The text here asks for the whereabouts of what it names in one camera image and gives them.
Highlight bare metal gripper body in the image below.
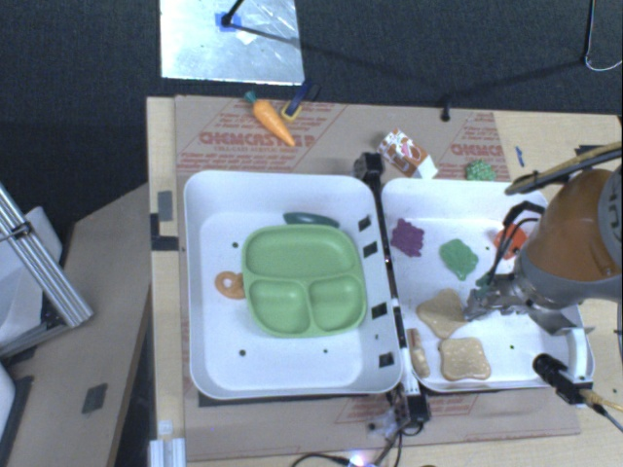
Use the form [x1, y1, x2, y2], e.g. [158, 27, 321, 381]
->
[484, 275, 542, 318]

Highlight tan toy bread slice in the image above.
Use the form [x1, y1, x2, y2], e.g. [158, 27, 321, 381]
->
[415, 287, 472, 341]

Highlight green toy lettuce leaf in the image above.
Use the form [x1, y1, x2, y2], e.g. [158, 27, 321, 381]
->
[438, 238, 480, 282]

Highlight tan toy toast with specks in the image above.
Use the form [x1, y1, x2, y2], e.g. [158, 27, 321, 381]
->
[438, 337, 493, 382]

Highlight white plastic tray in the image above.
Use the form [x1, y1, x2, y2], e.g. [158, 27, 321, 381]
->
[381, 177, 597, 391]
[183, 169, 405, 401]

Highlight red-orange toy food piece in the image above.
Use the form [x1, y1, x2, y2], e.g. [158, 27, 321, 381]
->
[492, 225, 530, 262]

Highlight tan toy hot dog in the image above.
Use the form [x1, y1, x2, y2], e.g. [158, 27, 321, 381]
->
[407, 328, 432, 379]

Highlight purple toy grapes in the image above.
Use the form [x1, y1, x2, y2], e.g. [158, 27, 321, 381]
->
[389, 217, 425, 259]

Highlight thin black and white rod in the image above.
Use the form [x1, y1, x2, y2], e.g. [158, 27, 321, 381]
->
[368, 175, 421, 401]

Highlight green toy grapes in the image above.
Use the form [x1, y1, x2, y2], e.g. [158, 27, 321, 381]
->
[464, 159, 497, 183]

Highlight white and brown small carton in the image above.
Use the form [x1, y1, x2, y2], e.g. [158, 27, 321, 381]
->
[377, 127, 438, 181]

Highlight green divided plate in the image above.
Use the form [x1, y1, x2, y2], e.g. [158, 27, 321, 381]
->
[240, 224, 368, 339]

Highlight dark green toy cucumber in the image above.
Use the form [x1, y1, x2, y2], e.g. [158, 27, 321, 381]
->
[282, 211, 342, 230]

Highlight brown cardboard board red print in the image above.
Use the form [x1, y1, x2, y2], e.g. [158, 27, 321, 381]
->
[173, 95, 583, 462]

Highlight orange toy pretzel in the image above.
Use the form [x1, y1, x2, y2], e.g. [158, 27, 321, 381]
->
[214, 270, 245, 303]

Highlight orange toy carrot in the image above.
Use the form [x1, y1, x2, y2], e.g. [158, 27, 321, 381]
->
[243, 90, 297, 148]

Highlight black cylinder on white bracket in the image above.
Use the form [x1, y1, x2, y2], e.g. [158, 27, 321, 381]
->
[531, 326, 596, 407]

